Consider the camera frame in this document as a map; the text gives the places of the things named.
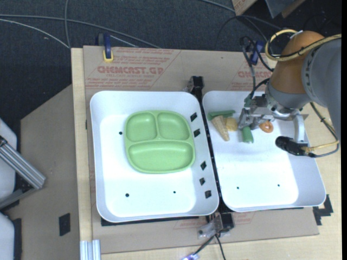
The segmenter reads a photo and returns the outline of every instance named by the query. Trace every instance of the dark background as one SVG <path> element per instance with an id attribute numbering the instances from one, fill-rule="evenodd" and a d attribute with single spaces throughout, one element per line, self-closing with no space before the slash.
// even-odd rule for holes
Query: dark background
<path id="1" fill-rule="evenodd" d="M 232 8 L 231 0 L 210 0 Z M 32 15 L 64 18 L 66 0 L 0 0 L 0 18 L 50 33 L 67 43 L 63 20 L 10 17 Z M 69 0 L 68 18 L 129 34 L 170 49 L 241 51 L 240 37 L 269 38 L 279 28 L 313 30 L 324 36 L 342 32 L 342 0 L 306 0 L 287 18 L 272 18 L 265 0 L 258 0 L 245 15 L 198 0 Z M 71 47 L 94 45 L 107 30 L 68 23 Z M 22 25 L 0 20 L 0 118 L 17 131 L 22 118 L 71 84 L 70 50 L 53 38 Z M 132 45 L 146 43 L 111 33 Z M 130 44 L 112 38 L 113 46 Z"/>

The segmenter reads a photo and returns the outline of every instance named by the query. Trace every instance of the black fabric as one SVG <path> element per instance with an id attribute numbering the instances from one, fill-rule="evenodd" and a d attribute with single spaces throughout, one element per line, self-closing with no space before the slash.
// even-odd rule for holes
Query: black fabric
<path id="1" fill-rule="evenodd" d="M 0 0 L 0 14 L 64 17 L 66 0 Z M 232 8 L 231 0 L 211 0 Z M 307 0 L 286 19 L 271 18 L 264 0 L 246 12 L 279 27 L 303 27 L 323 35 L 341 33 L 342 0 Z M 241 51 L 240 37 L 261 34 L 231 11 L 197 0 L 70 0 L 68 18 L 144 39 L 161 48 Z M 63 21 L 9 18 L 46 31 L 67 43 Z M 275 28 L 253 21 L 266 37 Z M 104 30 L 69 23 L 72 47 L 93 45 Z M 0 118 L 11 128 L 38 106 L 71 84 L 70 51 L 38 31 L 0 21 Z M 112 34 L 139 47 L 138 41 Z M 127 46 L 112 39 L 113 46 Z"/>

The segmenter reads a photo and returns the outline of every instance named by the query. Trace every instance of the brown cylinder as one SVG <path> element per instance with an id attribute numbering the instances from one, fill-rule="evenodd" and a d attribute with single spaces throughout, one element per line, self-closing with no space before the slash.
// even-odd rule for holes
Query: brown cylinder
<path id="1" fill-rule="evenodd" d="M 322 38 L 324 37 L 317 32 L 303 31 L 298 33 L 288 42 L 282 51 L 282 55 L 294 53 Z M 307 53 L 289 61 L 277 62 L 270 78 L 270 84 L 283 93 L 305 94 L 305 89 L 301 82 L 301 68 Z"/>

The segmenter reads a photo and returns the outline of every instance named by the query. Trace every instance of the green divided plate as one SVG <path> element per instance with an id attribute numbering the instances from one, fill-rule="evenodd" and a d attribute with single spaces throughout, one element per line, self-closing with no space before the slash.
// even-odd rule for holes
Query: green divided plate
<path id="1" fill-rule="evenodd" d="M 130 115 L 124 138 L 127 158 L 141 172 L 178 172 L 195 160 L 189 124 L 175 112 L 148 110 Z"/>

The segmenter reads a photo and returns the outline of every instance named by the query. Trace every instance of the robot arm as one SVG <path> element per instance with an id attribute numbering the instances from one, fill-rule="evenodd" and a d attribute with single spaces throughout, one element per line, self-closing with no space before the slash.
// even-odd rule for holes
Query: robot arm
<path id="1" fill-rule="evenodd" d="M 299 110 L 309 102 L 316 102 L 328 108 L 341 140 L 341 46 L 341 35 L 327 40 L 316 32 L 303 31 L 292 36 L 282 56 L 267 53 L 278 63 L 265 93 L 252 98 L 242 110 L 239 129 L 246 126 L 256 129 L 267 120 L 292 120 L 294 139 L 280 137 L 277 145 L 282 149 L 290 146 L 290 153 L 304 155 L 300 148 L 307 143 L 303 141 L 304 119 Z"/>

